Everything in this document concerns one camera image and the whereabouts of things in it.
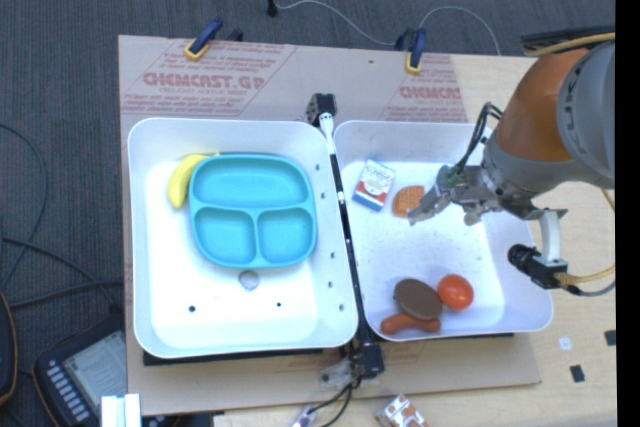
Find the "yellow banana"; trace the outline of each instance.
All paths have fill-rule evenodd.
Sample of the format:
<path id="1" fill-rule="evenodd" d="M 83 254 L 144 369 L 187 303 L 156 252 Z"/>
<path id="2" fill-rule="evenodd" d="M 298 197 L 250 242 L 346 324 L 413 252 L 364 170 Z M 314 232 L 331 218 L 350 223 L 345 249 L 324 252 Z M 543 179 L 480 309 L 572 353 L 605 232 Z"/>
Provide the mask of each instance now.
<path id="1" fill-rule="evenodd" d="M 182 159 L 178 167 L 171 173 L 169 185 L 167 186 L 167 194 L 169 196 L 169 202 L 175 208 L 180 208 L 187 197 L 189 181 L 191 180 L 191 174 L 195 167 L 209 157 L 210 155 L 189 155 Z"/>

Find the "blue clamp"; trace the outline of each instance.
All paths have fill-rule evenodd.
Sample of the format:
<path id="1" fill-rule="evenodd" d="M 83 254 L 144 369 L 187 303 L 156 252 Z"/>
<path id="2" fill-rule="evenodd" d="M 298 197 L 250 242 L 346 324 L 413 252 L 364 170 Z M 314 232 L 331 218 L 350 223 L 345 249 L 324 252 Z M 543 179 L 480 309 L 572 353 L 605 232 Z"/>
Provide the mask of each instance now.
<path id="1" fill-rule="evenodd" d="M 422 53 L 427 43 L 427 30 L 420 27 L 413 38 L 413 43 L 407 53 L 404 67 L 407 72 L 417 75 L 422 70 Z"/>
<path id="2" fill-rule="evenodd" d="M 216 33 L 222 28 L 223 23 L 222 18 L 216 16 L 197 38 L 184 47 L 184 55 L 192 61 L 200 59 L 209 48 L 207 42 L 216 37 Z"/>

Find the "blue plate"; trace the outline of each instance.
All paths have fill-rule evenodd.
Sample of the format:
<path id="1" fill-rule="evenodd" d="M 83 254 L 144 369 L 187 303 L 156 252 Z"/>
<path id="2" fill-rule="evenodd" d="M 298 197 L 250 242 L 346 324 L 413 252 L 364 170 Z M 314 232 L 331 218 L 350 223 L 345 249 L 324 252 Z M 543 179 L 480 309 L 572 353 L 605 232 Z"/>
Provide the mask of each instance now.
<path id="1" fill-rule="evenodd" d="M 309 179 L 282 157 L 231 153 L 202 161 L 191 175 L 189 209 L 198 249 L 225 267 L 293 265 L 316 244 Z"/>

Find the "red tomato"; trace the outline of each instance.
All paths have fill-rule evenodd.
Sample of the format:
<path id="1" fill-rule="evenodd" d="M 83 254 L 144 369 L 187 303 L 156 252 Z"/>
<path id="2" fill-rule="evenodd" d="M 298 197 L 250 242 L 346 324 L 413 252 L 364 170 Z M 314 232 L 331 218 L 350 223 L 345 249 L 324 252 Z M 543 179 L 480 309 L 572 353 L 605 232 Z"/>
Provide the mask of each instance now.
<path id="1" fill-rule="evenodd" d="M 440 300 L 453 310 L 464 310 L 473 302 L 473 287 L 458 274 L 447 274 L 438 283 Z"/>

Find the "gray carpet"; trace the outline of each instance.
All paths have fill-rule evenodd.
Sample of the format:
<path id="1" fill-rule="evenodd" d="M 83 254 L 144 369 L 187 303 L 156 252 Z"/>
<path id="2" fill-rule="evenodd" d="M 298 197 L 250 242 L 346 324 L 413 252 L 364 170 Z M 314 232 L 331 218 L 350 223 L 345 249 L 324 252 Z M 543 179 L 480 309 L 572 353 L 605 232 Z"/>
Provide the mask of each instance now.
<path id="1" fill-rule="evenodd" d="M 284 6 L 299 0 L 275 1 Z M 4 236 L 26 240 L 35 226 L 35 244 L 99 279 L 122 279 L 119 34 L 192 37 L 219 15 L 225 30 L 241 28 L 245 41 L 388 50 L 380 43 L 392 44 L 431 13 L 427 51 L 522 55 L 522 35 L 614 25 L 616 17 L 616 0 L 317 1 L 339 10 L 368 37 L 317 4 L 270 17 L 267 0 L 0 0 Z M 14 243 L 2 244 L 0 286 L 12 304 L 84 282 L 80 272 L 42 252 L 23 254 Z M 109 290 L 121 304 L 122 288 Z M 20 368 L 28 371 L 42 350 L 107 312 L 96 289 L 15 308 Z M 0 409 L 0 425 L 20 425 L 19 419 L 50 425 L 22 375 Z"/>

